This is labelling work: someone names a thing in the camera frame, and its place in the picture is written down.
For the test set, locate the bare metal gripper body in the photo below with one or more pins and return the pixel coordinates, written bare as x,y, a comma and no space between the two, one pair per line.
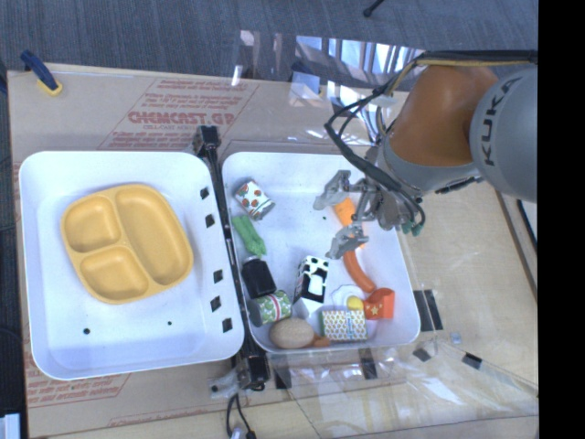
388,208

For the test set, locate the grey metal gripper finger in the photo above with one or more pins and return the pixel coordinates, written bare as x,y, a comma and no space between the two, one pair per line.
343,241
332,190

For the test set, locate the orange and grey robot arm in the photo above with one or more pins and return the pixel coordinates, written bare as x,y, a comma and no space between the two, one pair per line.
457,121

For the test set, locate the orange toy carrot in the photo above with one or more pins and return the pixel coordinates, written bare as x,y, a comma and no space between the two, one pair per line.
346,210

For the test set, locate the orange toy sausage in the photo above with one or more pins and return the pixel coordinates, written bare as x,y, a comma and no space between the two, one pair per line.
358,272

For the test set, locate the white plastic tray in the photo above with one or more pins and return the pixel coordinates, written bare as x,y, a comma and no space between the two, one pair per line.
292,172
137,336

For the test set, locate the black and white milk carton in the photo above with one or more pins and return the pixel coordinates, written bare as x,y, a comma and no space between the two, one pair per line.
313,281

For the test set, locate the white toy fried egg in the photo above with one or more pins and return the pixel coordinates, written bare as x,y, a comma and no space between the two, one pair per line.
343,294

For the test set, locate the red box with yellow star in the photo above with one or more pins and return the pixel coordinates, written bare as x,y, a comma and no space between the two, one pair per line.
381,304

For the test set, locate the white can with tomato print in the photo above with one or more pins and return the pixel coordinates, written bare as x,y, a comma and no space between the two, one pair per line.
253,199

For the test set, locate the yellow patterned carton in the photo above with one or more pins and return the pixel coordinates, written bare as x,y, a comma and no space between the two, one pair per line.
343,325

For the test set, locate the green toy asparagus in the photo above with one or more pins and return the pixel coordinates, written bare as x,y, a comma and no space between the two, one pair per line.
249,236

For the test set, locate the white can with green print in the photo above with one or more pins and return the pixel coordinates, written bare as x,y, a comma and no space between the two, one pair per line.
273,308

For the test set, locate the small orange toy piece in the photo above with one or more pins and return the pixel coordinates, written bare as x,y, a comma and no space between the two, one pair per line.
322,341

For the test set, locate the tan toy bread roll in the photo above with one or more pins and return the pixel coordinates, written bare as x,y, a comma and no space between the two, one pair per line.
291,333

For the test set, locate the thin black rod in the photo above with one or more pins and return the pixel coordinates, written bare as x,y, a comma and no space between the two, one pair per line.
224,217

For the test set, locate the yellow divided plate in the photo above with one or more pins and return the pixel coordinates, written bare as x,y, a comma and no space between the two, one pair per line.
132,240

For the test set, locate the brown cardboard board, red print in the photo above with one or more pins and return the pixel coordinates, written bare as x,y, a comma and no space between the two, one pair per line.
137,108

